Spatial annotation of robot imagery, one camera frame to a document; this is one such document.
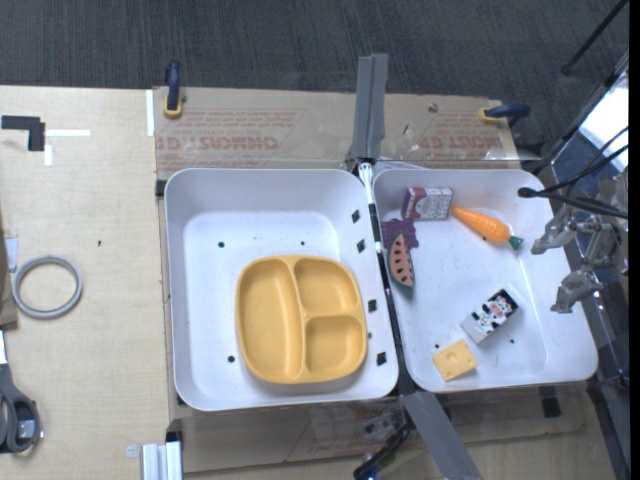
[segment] watermelon slice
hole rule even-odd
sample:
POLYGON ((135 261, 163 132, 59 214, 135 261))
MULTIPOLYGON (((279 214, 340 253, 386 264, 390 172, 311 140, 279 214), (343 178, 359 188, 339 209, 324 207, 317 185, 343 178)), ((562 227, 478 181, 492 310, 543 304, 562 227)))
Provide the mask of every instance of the watermelon slice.
POLYGON ((413 288, 413 263, 402 232, 397 233, 387 247, 387 262, 391 278, 400 286, 413 288))

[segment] table surface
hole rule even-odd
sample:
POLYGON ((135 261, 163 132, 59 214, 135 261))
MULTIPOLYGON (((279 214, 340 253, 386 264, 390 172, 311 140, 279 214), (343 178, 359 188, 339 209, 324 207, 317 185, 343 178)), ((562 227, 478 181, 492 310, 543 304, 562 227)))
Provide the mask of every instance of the table surface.
MULTIPOLYGON (((137 479, 127 447, 162 443, 169 424, 155 142, 141 90, 0 87, 0 113, 39 116, 54 162, 28 152, 26 132, 0 130, 0 206, 18 261, 59 254, 80 268, 84 292, 68 315, 21 316, 7 329, 16 385, 36 400, 45 438, 26 456, 0 455, 5 479, 137 479)), ((43 267, 23 284, 25 300, 53 307, 73 291, 70 276, 43 267)), ((614 478, 595 411, 576 396, 578 431, 475 442, 485 478, 614 478)), ((439 478, 428 454, 399 455, 439 478)), ((189 478, 349 478, 360 457, 191 474, 189 478)), ((398 473, 397 478, 409 478, 398 473)))

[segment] black scissors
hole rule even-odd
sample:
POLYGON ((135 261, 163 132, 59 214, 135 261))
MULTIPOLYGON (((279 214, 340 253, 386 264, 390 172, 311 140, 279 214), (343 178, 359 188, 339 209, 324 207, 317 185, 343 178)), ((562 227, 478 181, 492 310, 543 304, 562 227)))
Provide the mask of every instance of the black scissors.
POLYGON ((0 448, 6 446, 11 452, 24 452, 36 443, 39 435, 40 415, 33 400, 13 385, 4 331, 0 329, 0 448))

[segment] metal ring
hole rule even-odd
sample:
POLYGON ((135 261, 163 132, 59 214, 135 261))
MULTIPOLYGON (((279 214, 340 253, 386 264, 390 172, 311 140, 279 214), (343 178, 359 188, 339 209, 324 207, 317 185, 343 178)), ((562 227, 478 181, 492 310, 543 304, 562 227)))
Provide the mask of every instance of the metal ring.
POLYGON ((76 267, 71 262, 71 260, 68 260, 67 258, 64 258, 62 256, 49 254, 45 256, 36 256, 35 258, 31 258, 30 260, 27 260, 22 265, 20 265, 18 270, 16 270, 15 277, 13 278, 12 287, 13 297, 16 300, 16 304, 25 315, 32 318, 38 318, 40 320, 51 320, 53 318, 58 318, 65 313, 68 313, 78 303, 78 300, 80 300, 80 295, 82 295, 82 277, 80 276, 78 267, 76 267), (71 296, 71 298, 59 308, 52 309, 51 311, 34 309, 31 306, 28 306, 20 297, 20 283, 22 283, 22 279, 31 270, 41 265, 60 265, 71 273, 76 282, 76 291, 71 296))

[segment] dark floor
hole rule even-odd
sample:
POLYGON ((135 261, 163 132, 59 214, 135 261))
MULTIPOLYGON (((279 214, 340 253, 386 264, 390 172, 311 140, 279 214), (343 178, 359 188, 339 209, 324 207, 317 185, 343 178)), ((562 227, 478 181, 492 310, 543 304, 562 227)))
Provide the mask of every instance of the dark floor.
POLYGON ((619 0, 0 0, 0 84, 354 91, 390 54, 387 92, 532 106, 526 145, 555 141, 629 47, 629 6, 573 76, 560 68, 619 0))

